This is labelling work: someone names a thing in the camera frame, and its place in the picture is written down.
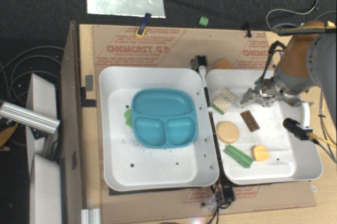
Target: blue divided plate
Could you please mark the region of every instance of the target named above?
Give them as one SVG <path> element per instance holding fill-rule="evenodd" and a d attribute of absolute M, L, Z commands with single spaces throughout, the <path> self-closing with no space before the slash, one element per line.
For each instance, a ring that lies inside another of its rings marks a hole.
<path fill-rule="evenodd" d="M 136 139 L 152 148 L 184 147 L 197 134 L 190 96 L 176 89 L 144 89 L 132 99 L 132 126 Z"/>

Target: blue clip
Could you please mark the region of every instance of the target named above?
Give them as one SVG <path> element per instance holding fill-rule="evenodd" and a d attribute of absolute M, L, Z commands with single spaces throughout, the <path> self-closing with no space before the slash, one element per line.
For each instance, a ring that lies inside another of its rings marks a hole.
<path fill-rule="evenodd" d="M 144 35 L 145 35 L 145 32 L 146 32 L 146 25 L 148 24 L 148 22 L 150 21 L 150 18 L 151 18 L 151 14 L 149 13 L 146 13 L 143 20 L 142 20 L 142 23 L 141 23 L 141 26 L 137 29 L 136 31 L 136 36 L 139 37 L 139 38 L 143 38 Z"/>

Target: black carpet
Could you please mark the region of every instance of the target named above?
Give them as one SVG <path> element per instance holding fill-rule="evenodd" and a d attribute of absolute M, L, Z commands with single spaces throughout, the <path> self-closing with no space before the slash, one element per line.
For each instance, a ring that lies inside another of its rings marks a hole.
<path fill-rule="evenodd" d="M 275 8 L 307 11 L 314 0 L 164 0 L 165 19 L 152 19 L 151 26 L 198 27 L 201 16 L 209 18 L 209 28 L 241 29 L 250 23 L 253 30 L 268 30 L 265 16 Z M 335 11 L 336 0 L 319 0 L 318 7 L 307 16 L 276 13 L 271 15 L 272 25 L 291 22 L 300 24 L 315 19 L 324 12 Z M 330 15 L 336 21 L 336 15 Z M 140 18 L 86 13 L 86 0 L 0 0 L 0 62 L 6 65 L 16 55 L 39 46 L 64 47 L 70 20 L 77 23 L 138 25 Z M 62 52 L 40 49 L 27 54 L 47 55 L 62 59 Z M 16 64 L 25 56 L 10 64 L 5 70 L 8 79 Z M 13 77 L 27 70 L 45 70 L 58 73 L 59 65 L 46 58 L 34 58 L 20 64 Z M 50 75 L 42 77 L 57 84 Z M 27 91 L 29 75 L 14 85 L 18 95 Z M 4 76 L 0 73 L 0 95 L 6 96 Z M 23 128 L 13 140 L 25 142 Z M 25 148 L 9 141 L 9 152 L 0 152 L 0 224 L 28 223 L 29 179 Z"/>

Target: round tan disc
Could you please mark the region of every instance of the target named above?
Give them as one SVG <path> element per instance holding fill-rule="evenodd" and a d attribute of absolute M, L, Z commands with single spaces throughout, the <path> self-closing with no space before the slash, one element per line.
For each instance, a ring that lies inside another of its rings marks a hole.
<path fill-rule="evenodd" d="M 239 129 L 236 124 L 229 121 L 222 121 L 216 128 L 217 137 L 221 142 L 231 144 L 239 138 Z"/>

